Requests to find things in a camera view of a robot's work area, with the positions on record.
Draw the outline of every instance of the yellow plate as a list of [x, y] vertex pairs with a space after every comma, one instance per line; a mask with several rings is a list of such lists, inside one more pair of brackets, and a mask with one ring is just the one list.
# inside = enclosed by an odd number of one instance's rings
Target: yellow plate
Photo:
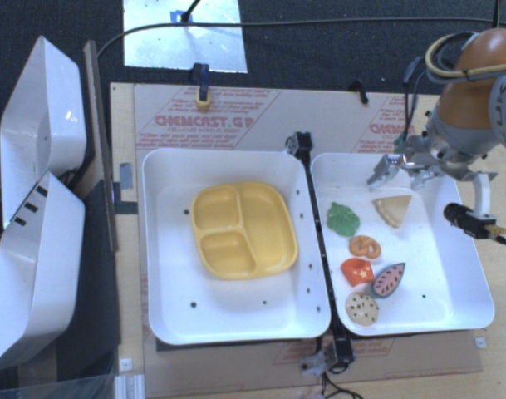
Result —
[[286, 203], [272, 186], [236, 182], [192, 202], [195, 242], [206, 268], [223, 279], [254, 279], [292, 267], [298, 247]]

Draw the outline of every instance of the white plastic container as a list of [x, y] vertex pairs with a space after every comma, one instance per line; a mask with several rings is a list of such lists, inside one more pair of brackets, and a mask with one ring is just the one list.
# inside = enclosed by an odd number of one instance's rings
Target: white plastic container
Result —
[[0, 125], [3, 227], [44, 173], [60, 177], [77, 169], [85, 152], [79, 68], [39, 37]]
[[[277, 152], [160, 149], [145, 157], [142, 176], [149, 320], [160, 340], [184, 345], [299, 339], [327, 330], [331, 313], [300, 161]], [[282, 195], [299, 255], [279, 274], [229, 281], [204, 267], [188, 210], [201, 190], [243, 181], [265, 182]]]
[[84, 204], [47, 172], [0, 240], [0, 369], [61, 334], [76, 305]]
[[[312, 163], [337, 311], [343, 324], [362, 336], [424, 333], [487, 327], [494, 318], [494, 304], [472, 238], [444, 216], [449, 203], [460, 203], [455, 182], [442, 177], [413, 191], [401, 171], [383, 187], [370, 191], [366, 179], [381, 155], [323, 154]], [[376, 212], [372, 200], [412, 195], [401, 226], [390, 227]], [[369, 293], [369, 284], [354, 288], [340, 265], [352, 257], [349, 239], [327, 227], [332, 202], [350, 207], [361, 221], [356, 234], [376, 239], [381, 256], [372, 260], [374, 274], [391, 264], [406, 263], [399, 288], [388, 298], [377, 298], [378, 320], [370, 327], [355, 324], [345, 310], [353, 291]]]

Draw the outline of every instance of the toy food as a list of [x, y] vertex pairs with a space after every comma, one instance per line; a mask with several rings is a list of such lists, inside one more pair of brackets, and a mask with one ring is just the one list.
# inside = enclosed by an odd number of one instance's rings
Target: toy food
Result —
[[353, 236], [360, 227], [360, 218], [346, 205], [332, 203], [327, 213], [327, 226], [341, 236]]
[[369, 327], [378, 319], [378, 304], [366, 294], [350, 293], [345, 301], [345, 309], [354, 323], [364, 327]]
[[371, 263], [364, 259], [352, 258], [345, 260], [341, 271], [352, 287], [359, 283], [370, 283], [375, 275], [372, 273]]
[[375, 199], [373, 204], [383, 220], [393, 228], [399, 228], [410, 205], [411, 195]]
[[349, 243], [349, 250], [355, 256], [376, 259], [381, 254], [380, 245], [371, 237], [357, 235]]
[[371, 291], [378, 298], [391, 296], [404, 276], [404, 263], [393, 264], [382, 270], [371, 284]]

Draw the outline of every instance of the robotic arm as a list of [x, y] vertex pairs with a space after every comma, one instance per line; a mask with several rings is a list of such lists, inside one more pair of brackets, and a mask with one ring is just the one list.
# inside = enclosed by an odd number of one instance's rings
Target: robotic arm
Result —
[[[446, 69], [441, 52], [454, 39], [464, 40], [465, 36], [468, 41], [454, 70]], [[375, 188], [399, 170], [408, 172], [413, 189], [443, 175], [472, 181], [474, 210], [450, 204], [445, 218], [475, 238], [506, 242], [500, 236], [506, 232], [496, 229], [496, 219], [490, 215], [489, 182], [496, 173], [469, 168], [496, 145], [506, 147], [506, 29], [443, 37], [428, 49], [425, 64], [428, 77], [445, 84], [426, 130], [407, 137], [401, 153], [383, 155], [367, 184]]]

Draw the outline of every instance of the black carpet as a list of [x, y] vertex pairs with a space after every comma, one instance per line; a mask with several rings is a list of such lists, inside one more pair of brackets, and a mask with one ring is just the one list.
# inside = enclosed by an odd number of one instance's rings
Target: black carpet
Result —
[[[238, 0], [244, 22], [332, 17], [477, 17], [495, 0]], [[0, 119], [33, 43], [44, 35], [83, 67], [88, 39], [103, 45], [122, 31], [122, 0], [0, 0]], [[506, 22], [506, 0], [501, 21]], [[373, 22], [244, 32], [248, 74], [213, 74], [219, 86], [345, 90], [356, 78], [369, 91], [401, 91], [405, 66], [438, 37], [481, 31], [483, 22]], [[121, 42], [100, 59], [104, 101], [111, 81], [186, 83], [188, 73], [122, 66]], [[423, 81], [422, 92], [439, 93]]]

